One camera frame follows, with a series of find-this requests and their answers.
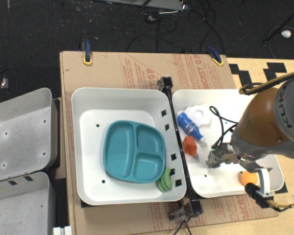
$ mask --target blue bottle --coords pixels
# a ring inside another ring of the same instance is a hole
[[[205,138],[199,132],[198,126],[183,112],[176,118],[177,124],[185,131],[188,136],[192,136],[199,143],[205,141]]]

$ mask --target white ball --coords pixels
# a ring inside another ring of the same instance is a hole
[[[289,30],[284,30],[281,32],[281,36],[284,38],[290,38],[291,37],[291,32]]]

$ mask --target table surface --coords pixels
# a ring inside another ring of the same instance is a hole
[[[294,60],[271,60],[271,59],[240,59],[240,58],[227,58],[232,70],[232,76],[237,88],[242,86],[242,80],[251,79],[252,82],[266,82],[270,78],[270,74],[266,73],[265,70],[270,70],[271,75],[276,74],[277,76],[282,75],[285,72],[294,71]],[[283,64],[285,71],[281,65],[276,67],[274,64]],[[66,93],[66,89],[63,85],[62,80],[62,94]],[[65,148],[68,147],[67,134],[64,133]],[[277,156],[284,175],[284,180],[288,189],[286,193],[275,194],[274,199],[280,204],[294,203],[294,160]],[[73,209],[73,193],[71,184],[72,176],[70,175],[70,165],[66,165],[67,183],[68,183],[68,202],[69,202],[69,222],[73,226],[73,234],[75,234],[75,217],[70,211]],[[279,213],[277,217],[273,218],[262,218],[249,221],[224,223],[218,225],[199,226],[192,227],[191,232],[193,235],[254,235],[254,234],[289,234],[294,235],[294,209],[289,209],[285,212]],[[171,235],[174,234],[174,230],[171,231],[160,231],[153,233],[144,233],[144,235]],[[188,234],[187,229],[181,229],[178,234]]]

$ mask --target white tray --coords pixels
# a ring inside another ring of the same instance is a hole
[[[89,205],[177,201],[186,183],[170,104],[157,90],[81,88],[72,95],[77,190]],[[166,144],[166,167],[175,169],[172,190],[161,192],[155,182],[138,184],[107,175],[103,145],[114,121],[129,120],[158,129]]]
[[[42,88],[0,103],[0,181],[50,167],[57,157],[57,111]]]
[[[179,90],[172,96],[175,113],[184,110],[189,106],[201,105],[215,106],[220,115],[232,121],[238,122],[252,96],[241,95],[238,90]],[[199,145],[197,142],[197,154],[190,156],[185,154],[187,167],[194,191],[205,198],[221,197],[229,195],[246,194],[241,183],[241,172],[245,171],[239,164],[222,164],[218,168],[207,168],[211,146],[221,136],[221,124],[217,116],[211,113],[212,122],[210,126],[200,128],[201,134],[206,138],[206,142]],[[224,129],[228,129],[233,123],[224,123]],[[186,134],[179,128],[181,140]],[[224,142],[230,142],[231,132],[224,136]],[[258,160],[258,164],[263,167],[272,167],[269,172],[271,191],[279,190],[283,187],[284,178],[280,165],[275,155],[267,155]]]
[[[43,172],[0,182],[0,235],[51,235],[55,193]]]

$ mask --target brown cylinder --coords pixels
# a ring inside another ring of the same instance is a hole
[[[277,91],[276,88],[264,90],[251,100],[236,127],[242,140],[260,146],[274,146],[289,140],[278,128],[273,113]]]

